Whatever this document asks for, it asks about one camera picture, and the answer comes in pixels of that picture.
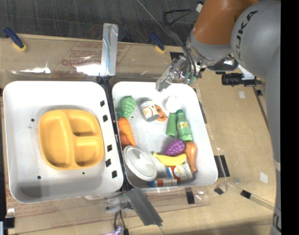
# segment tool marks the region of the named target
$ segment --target orange toy pretzel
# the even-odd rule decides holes
[[[162,111],[162,108],[159,105],[155,104],[155,107],[159,114],[159,118],[157,118],[157,120],[160,122],[165,122],[167,120],[167,115]]]

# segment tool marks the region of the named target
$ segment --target white can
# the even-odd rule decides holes
[[[147,122],[151,122],[159,118],[159,113],[155,107],[153,100],[147,99],[140,105],[141,111]]]

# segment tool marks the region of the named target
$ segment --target yellow banana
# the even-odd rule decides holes
[[[171,157],[167,155],[159,155],[156,152],[153,154],[154,157],[158,158],[158,160],[166,166],[176,166],[181,165],[186,160],[186,154],[182,153],[178,156]]]

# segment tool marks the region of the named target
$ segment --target metal pot lid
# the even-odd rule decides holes
[[[153,181],[157,177],[157,170],[150,153],[142,152],[129,145],[123,150],[123,158],[128,168],[142,180]]]

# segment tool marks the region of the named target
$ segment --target blue clamp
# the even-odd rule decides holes
[[[156,49],[161,53],[165,53],[165,48],[161,39],[153,32],[150,33],[148,36],[156,44]]]
[[[3,29],[3,32],[11,38],[13,41],[13,46],[18,49],[19,51],[25,51],[26,45],[21,41],[21,39],[18,37],[18,35],[9,27],[5,27]]]

